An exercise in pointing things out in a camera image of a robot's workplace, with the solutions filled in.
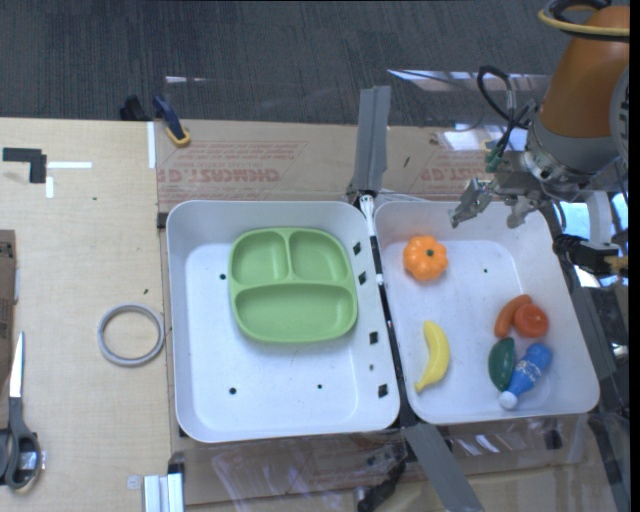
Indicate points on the white plastic tray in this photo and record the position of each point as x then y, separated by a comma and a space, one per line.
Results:
280, 385
470, 300

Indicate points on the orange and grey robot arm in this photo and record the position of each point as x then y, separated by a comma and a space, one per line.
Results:
580, 85

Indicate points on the green divided plate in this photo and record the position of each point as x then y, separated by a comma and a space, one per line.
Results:
292, 310

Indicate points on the yellow banana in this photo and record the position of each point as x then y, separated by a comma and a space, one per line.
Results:
436, 355

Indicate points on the white tape roll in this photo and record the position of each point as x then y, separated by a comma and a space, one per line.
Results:
102, 345

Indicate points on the blue bottle with white cap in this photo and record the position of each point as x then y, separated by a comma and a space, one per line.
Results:
530, 370

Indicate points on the orange toy pumpkin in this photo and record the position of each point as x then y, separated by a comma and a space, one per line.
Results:
425, 257

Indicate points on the orange carrot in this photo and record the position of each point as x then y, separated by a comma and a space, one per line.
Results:
506, 317

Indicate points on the dark green toy vegetable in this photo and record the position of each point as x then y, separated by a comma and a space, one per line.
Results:
501, 362

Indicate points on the brown cardboard board red print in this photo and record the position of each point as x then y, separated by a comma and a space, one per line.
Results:
300, 165

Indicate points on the orange round toy fruit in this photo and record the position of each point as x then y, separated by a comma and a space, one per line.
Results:
531, 320

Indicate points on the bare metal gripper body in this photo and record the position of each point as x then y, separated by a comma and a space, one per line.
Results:
522, 175

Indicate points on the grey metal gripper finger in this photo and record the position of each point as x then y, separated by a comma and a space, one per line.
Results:
521, 210
472, 200

